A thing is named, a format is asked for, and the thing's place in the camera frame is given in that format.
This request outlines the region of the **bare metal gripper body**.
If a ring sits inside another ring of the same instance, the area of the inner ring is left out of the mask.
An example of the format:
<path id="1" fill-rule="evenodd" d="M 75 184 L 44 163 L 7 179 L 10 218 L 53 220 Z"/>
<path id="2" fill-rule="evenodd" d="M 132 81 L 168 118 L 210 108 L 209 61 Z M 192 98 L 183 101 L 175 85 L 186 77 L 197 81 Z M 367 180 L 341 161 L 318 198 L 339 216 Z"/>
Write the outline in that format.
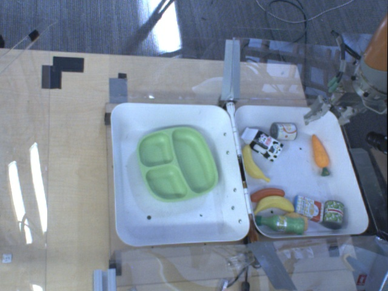
<path id="1" fill-rule="evenodd" d="M 339 112 L 352 108 L 354 113 L 371 110 L 379 115 L 387 113 L 387 93 L 383 93 L 368 82 L 352 78 L 329 84 L 330 101 Z"/>

